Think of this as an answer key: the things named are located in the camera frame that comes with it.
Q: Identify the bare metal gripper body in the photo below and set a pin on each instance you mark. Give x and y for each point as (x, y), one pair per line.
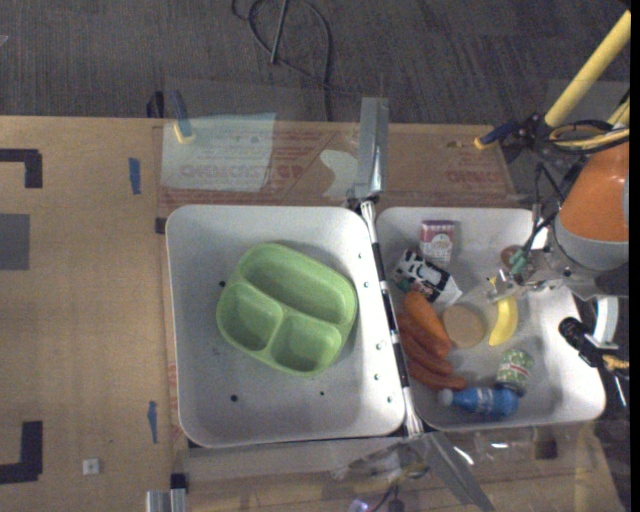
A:
(550, 272)

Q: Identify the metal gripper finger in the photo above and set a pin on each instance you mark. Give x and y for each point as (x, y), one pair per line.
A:
(500, 292)
(511, 275)

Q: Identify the yellow banana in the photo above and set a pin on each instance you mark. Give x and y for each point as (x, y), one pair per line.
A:
(505, 322)

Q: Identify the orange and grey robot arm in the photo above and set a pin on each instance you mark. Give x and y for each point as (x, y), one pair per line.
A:
(595, 200)

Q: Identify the green and white can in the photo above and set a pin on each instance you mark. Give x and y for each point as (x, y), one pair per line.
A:
(515, 367)

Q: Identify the black and white milk carton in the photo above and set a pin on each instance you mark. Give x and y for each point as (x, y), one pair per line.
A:
(425, 275)

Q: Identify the orange carrot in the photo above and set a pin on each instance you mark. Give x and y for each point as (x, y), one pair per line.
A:
(425, 315)

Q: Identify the pink and white carton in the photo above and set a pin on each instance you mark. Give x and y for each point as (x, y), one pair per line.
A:
(437, 240)

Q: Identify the red-brown sausage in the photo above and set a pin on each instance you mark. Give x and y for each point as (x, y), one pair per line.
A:
(435, 380)
(425, 357)

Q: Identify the white plastic tray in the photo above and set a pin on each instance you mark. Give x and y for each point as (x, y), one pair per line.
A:
(210, 390)
(560, 380)

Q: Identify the blue bottle white cap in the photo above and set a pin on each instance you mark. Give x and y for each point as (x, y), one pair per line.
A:
(485, 401)

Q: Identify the thin black and white rod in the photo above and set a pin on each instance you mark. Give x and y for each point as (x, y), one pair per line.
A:
(387, 300)

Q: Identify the brown cardboard board red print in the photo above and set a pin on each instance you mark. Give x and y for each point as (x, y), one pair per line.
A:
(425, 165)

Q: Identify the green divided plate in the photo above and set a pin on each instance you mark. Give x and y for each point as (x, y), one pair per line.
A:
(287, 310)

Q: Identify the black cylinder on white bracket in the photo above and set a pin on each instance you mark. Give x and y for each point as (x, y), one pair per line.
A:
(582, 340)

